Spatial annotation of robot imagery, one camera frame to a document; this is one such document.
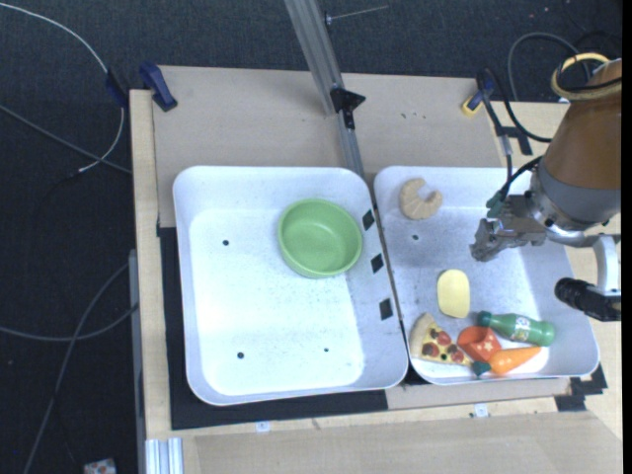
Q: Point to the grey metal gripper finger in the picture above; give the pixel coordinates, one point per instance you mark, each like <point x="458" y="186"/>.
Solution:
<point x="489" y="227"/>
<point x="481" y="251"/>

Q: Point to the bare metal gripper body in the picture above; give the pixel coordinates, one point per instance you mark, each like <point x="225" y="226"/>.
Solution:
<point x="528" y="222"/>

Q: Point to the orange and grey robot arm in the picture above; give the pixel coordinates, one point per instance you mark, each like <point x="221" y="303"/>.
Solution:
<point x="585" y="146"/>

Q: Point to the white plastic tray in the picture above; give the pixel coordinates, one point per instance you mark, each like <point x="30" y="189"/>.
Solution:
<point x="266" y="314"/>
<point x="503" y="284"/>

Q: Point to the yellow oval block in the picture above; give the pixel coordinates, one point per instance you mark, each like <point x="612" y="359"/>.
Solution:
<point x="453" y="294"/>

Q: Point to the beige croissant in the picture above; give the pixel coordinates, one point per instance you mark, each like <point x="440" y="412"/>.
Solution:
<point x="415" y="205"/>

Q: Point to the green bottle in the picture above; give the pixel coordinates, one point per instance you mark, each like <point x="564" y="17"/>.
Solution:
<point x="518" y="329"/>

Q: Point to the orange carton with star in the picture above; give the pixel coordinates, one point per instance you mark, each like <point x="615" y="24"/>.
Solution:
<point x="481" y="346"/>

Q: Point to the pizza slice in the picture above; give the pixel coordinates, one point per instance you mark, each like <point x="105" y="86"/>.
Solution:
<point x="434" y="343"/>

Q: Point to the orange carrot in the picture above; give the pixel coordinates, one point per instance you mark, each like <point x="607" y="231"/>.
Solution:
<point x="511" y="360"/>

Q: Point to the green bowl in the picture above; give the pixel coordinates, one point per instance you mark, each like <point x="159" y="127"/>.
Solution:
<point x="321" y="240"/>

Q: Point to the brown cardboard board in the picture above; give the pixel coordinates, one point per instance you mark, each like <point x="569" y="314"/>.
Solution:
<point x="257" y="126"/>

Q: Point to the white printed packet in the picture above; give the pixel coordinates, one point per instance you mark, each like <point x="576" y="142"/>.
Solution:
<point x="100" y="467"/>

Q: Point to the black cylinder on white bracket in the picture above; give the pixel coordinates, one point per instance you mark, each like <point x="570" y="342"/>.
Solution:
<point x="585" y="296"/>

